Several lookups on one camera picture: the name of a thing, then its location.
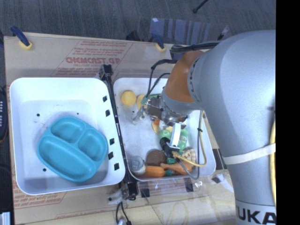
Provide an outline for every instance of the brown round toy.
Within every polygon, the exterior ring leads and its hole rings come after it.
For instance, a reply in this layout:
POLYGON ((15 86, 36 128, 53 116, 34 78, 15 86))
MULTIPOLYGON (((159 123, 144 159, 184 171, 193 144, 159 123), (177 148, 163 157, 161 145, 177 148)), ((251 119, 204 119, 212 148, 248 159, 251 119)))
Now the brown round toy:
POLYGON ((161 150, 152 150, 146 157, 146 164, 148 166, 160 166, 161 163, 166 163, 167 157, 161 150))

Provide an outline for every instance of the white band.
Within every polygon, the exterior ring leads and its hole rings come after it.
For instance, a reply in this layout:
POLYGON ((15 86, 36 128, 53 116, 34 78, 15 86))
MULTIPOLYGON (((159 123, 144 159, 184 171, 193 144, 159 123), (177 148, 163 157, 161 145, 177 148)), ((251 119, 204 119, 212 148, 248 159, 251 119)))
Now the white band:
POLYGON ((223 157, 223 160, 226 165, 245 163, 248 161, 252 161, 257 158, 261 158, 272 153, 276 152, 276 143, 264 146, 257 150, 251 151, 249 153, 240 154, 231 157, 223 157))

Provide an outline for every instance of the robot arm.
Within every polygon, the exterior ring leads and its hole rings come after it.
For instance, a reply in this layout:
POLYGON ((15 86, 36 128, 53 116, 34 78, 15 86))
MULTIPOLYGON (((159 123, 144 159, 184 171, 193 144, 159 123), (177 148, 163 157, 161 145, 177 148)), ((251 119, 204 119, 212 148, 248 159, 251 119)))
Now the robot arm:
POLYGON ((177 117, 173 123, 180 122, 193 110, 205 111, 223 156, 233 160, 227 167, 237 224, 276 224, 269 156, 235 162, 236 157, 247 157, 270 144, 275 120, 275 31, 247 32, 207 52, 185 53, 161 98, 164 122, 173 117, 177 117))

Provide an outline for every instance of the plastic tray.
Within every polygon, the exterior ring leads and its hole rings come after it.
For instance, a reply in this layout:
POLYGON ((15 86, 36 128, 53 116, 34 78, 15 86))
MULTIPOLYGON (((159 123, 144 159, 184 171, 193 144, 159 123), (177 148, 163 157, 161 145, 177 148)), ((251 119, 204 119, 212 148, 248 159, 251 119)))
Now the plastic tray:
POLYGON ((23 192, 38 195, 107 186, 123 180, 125 165, 111 101, 107 86, 99 79, 19 78, 10 85, 10 109, 16 182, 23 192), (87 181, 64 179, 38 158, 40 138, 64 116, 79 118, 106 138, 107 155, 87 181))
POLYGON ((86 122, 64 116, 42 135, 39 159, 61 177, 74 182, 90 179, 107 154, 106 138, 86 122))
MULTIPOLYGON (((165 86, 166 81, 167 79, 161 79, 152 91, 152 94, 160 94, 165 86)), ((146 117, 140 123, 134 125, 132 123, 132 119, 136 116, 138 111, 137 105, 134 104, 132 106, 125 106, 120 99, 122 93, 126 90, 133 91, 136 96, 140 94, 146 94, 148 84, 149 78, 120 78, 116 80, 113 85, 127 161, 130 161, 133 156, 140 156, 144 161, 146 161, 146 157, 150 151, 156 149, 161 150, 159 145, 159 136, 152 128, 152 121, 150 118, 146 117)), ((196 154, 198 153, 197 128, 199 125, 199 117, 200 111, 193 111, 185 122, 187 125, 186 128, 188 129, 187 148, 193 148, 196 154)), ((207 158, 207 164, 206 166, 201 167, 199 171, 197 168, 194 168, 191 172, 194 177, 198 175, 198 172, 199 176, 211 175, 216 169, 215 157, 212 152, 212 147, 204 122, 202 122, 202 130, 202 141, 207 158)), ((204 162, 204 157, 201 151, 200 156, 196 157, 196 161, 198 163, 204 162)), ((164 176, 161 178, 153 178, 145 175, 135 176, 133 173, 131 173, 131 175, 139 181, 179 179, 189 177, 185 175, 175 175, 171 177, 164 176)))

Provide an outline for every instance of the blue plate compartment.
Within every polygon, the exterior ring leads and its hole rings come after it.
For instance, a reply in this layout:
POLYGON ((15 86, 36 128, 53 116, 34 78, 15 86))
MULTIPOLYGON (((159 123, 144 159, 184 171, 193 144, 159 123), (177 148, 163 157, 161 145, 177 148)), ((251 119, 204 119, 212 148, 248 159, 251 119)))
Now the blue plate compartment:
POLYGON ((106 138, 91 125, 73 116, 57 119, 37 145, 41 162, 73 182, 90 179, 103 162, 107 150, 106 138))

